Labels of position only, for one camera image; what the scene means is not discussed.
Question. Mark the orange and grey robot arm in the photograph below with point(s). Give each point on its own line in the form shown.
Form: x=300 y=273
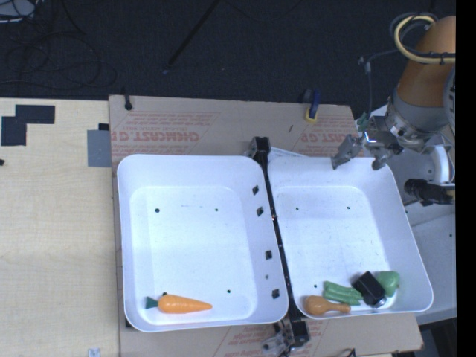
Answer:
x=427 y=76

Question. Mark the orange carrot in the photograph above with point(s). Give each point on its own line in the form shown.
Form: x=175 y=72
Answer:
x=182 y=304

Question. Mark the green rounded toy vegetable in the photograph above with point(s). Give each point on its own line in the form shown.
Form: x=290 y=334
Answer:
x=389 y=282

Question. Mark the black cylinder on white bracket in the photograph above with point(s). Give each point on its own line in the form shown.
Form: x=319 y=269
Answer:
x=427 y=192

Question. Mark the tan toy chicken drumstick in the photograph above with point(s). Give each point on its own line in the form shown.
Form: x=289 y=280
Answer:
x=320 y=305

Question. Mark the white plastic tray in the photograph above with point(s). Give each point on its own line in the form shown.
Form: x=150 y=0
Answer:
x=334 y=236
x=193 y=244

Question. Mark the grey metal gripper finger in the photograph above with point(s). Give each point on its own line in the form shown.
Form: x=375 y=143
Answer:
x=381 y=160
x=346 y=152

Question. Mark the brown cardboard board red print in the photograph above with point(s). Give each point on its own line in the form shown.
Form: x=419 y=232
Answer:
x=167 y=132

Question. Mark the black box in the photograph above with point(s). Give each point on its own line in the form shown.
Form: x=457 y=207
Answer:
x=369 y=288

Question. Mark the green bean pods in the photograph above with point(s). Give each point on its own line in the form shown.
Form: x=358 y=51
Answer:
x=340 y=293

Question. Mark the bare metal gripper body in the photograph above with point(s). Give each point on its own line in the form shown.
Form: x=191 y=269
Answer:
x=394 y=138

